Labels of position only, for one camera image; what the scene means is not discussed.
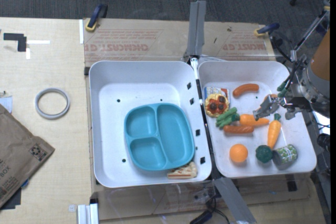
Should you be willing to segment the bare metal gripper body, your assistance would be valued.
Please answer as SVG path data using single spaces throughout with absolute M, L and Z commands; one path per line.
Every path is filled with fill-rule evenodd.
M 284 95 L 284 108 L 330 112 L 330 81 L 302 79 L 297 83 L 289 82 L 287 79 L 279 86 L 279 94 Z

